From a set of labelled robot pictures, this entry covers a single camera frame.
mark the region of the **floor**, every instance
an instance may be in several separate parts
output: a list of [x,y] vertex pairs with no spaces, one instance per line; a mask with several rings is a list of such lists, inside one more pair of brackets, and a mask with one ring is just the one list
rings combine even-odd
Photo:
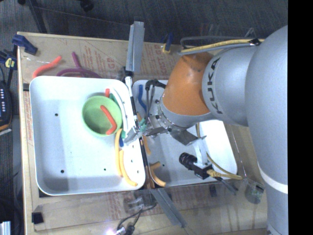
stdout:
[[[129,25],[138,20],[145,23],[146,42],[160,42],[172,32],[174,43],[178,44],[186,36],[242,37],[251,29],[256,37],[265,38],[288,24],[288,0],[92,0],[94,8],[89,12],[73,0],[37,2],[48,32],[61,35],[127,40]],[[90,25],[88,18],[97,19],[98,23]],[[17,31],[39,32],[27,6],[19,5],[17,0],[1,1],[1,51],[13,49],[11,39]],[[8,69],[0,65],[7,79]],[[10,92],[13,114],[18,117],[16,72]],[[13,131],[0,136],[0,197],[14,203],[20,191],[18,184],[13,183],[20,177],[19,153],[13,155],[18,129],[10,128]],[[14,216],[13,211],[6,214],[9,219]]]

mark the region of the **white tray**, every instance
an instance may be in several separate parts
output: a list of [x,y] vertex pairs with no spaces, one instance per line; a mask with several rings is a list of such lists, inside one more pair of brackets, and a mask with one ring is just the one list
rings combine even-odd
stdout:
[[[142,101],[146,104],[146,91],[144,89],[146,82],[147,80],[140,80],[135,82],[133,86],[136,110],[142,117],[145,116],[145,112],[138,101],[139,85],[143,85]],[[152,115],[157,113],[157,104],[154,103],[154,101],[155,99],[160,99],[163,91],[164,90],[162,88],[156,87],[153,104],[150,109],[150,113]],[[188,131],[196,135],[195,127],[188,129]],[[201,136],[206,135],[204,144],[211,158],[225,170],[236,174],[237,164],[229,143],[224,123],[218,120],[202,122],[200,123],[200,131]],[[193,171],[186,169],[181,163],[179,163],[179,156],[183,152],[196,156],[193,146],[185,146],[168,134],[161,134],[156,138],[147,137],[147,140],[151,151],[151,155],[147,155],[148,162],[153,164],[160,161],[161,167],[157,168],[155,173],[161,180],[166,182],[167,187],[215,181],[215,179],[211,177],[202,180],[197,177]],[[221,172],[215,166],[213,166],[213,168],[216,171]]]
[[145,182],[138,141],[124,146],[124,165],[129,185],[115,167],[114,137],[99,138],[83,125],[82,107],[93,95],[115,89],[124,102],[124,121],[134,125],[126,85],[118,80],[39,76],[30,83],[36,179],[48,195],[136,190]]

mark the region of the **green bowl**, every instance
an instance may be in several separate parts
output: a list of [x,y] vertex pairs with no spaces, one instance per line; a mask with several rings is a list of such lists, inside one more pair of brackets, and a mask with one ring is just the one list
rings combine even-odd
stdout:
[[84,104],[82,115],[85,126],[94,135],[99,137],[108,136],[106,132],[112,128],[110,121],[100,106],[105,106],[116,123],[116,129],[111,133],[114,134],[121,128],[123,118],[118,104],[106,96],[92,96]]

